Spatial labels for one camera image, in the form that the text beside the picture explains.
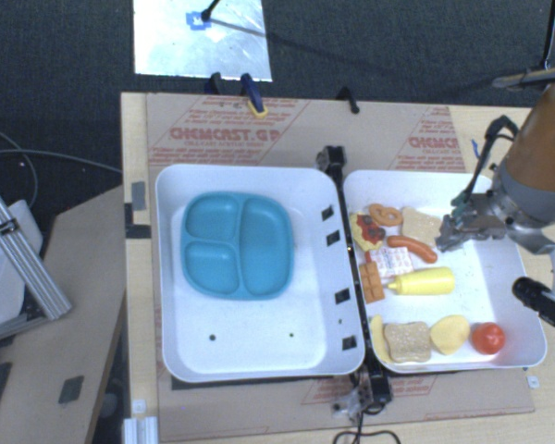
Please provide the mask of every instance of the toy hot dog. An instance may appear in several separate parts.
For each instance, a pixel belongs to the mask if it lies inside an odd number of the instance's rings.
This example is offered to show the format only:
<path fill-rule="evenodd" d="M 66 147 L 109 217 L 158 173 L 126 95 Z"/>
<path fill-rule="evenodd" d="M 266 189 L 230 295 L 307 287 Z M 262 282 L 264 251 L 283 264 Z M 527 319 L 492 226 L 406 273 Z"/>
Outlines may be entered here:
<path fill-rule="evenodd" d="M 432 264 L 438 260 L 438 255 L 431 248 L 429 248 L 425 243 L 419 240 L 412 239 L 411 237 L 405 237 L 404 235 L 389 235 L 387 237 L 387 243 L 389 247 L 407 247 L 411 253 L 415 253 L 426 263 Z"/>

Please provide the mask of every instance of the cardboard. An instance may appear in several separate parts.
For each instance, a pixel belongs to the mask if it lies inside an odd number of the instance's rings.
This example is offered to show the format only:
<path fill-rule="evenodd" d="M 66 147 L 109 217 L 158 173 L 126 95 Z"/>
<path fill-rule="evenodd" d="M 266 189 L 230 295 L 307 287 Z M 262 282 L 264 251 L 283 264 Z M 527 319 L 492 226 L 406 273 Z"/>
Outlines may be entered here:
<path fill-rule="evenodd" d="M 174 163 L 312 167 L 326 145 L 345 146 L 345 173 L 359 168 L 465 170 L 446 106 L 360 103 L 361 112 L 354 115 L 344 102 L 264 102 L 269 115 L 257 119 L 241 97 L 149 94 L 150 187 Z M 160 356 L 154 189 L 150 205 L 160 441 L 348 426 L 348 418 L 334 417 L 332 409 L 352 389 L 348 376 L 196 387 L 170 376 Z M 367 424 L 534 411 L 521 369 L 398 376 L 391 384 L 393 401 L 380 415 L 367 417 Z"/>

